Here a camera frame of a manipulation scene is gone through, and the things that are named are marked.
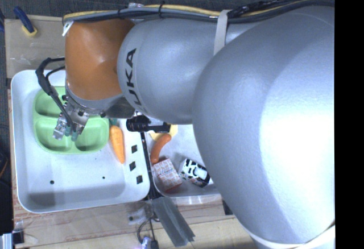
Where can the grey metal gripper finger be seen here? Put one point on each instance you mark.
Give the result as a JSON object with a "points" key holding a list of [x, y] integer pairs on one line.
{"points": [[80, 129], [58, 129]]}

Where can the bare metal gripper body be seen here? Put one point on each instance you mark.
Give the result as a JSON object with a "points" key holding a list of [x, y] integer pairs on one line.
{"points": [[74, 115]]}

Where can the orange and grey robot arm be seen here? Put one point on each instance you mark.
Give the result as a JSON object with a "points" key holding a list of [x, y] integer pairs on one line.
{"points": [[256, 105]]}

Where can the green divided plate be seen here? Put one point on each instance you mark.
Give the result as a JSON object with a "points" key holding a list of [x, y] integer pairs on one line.
{"points": [[94, 134]]}

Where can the orange carrot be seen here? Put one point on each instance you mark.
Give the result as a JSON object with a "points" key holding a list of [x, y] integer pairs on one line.
{"points": [[118, 142]]}

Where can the white plastic tray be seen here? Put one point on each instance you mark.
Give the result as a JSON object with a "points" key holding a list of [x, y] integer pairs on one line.
{"points": [[71, 179], [187, 151]]}

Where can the thin black and white rod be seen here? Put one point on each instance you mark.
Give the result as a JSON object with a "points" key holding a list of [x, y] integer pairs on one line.
{"points": [[146, 154]]}

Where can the orange sausage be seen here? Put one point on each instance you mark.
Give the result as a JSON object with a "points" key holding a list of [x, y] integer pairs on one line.
{"points": [[158, 147]]}

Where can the yellow banana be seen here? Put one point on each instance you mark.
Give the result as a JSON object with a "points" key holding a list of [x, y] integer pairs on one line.
{"points": [[174, 128]]}

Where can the orange and white carton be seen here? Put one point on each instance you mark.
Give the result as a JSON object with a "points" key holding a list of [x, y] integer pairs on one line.
{"points": [[166, 175]]}

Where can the black and white carton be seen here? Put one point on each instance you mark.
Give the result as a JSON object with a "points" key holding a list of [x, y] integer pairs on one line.
{"points": [[194, 172]]}

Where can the black cylinder on white bracket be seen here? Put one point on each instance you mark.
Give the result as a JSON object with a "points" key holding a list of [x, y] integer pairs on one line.
{"points": [[138, 124]]}

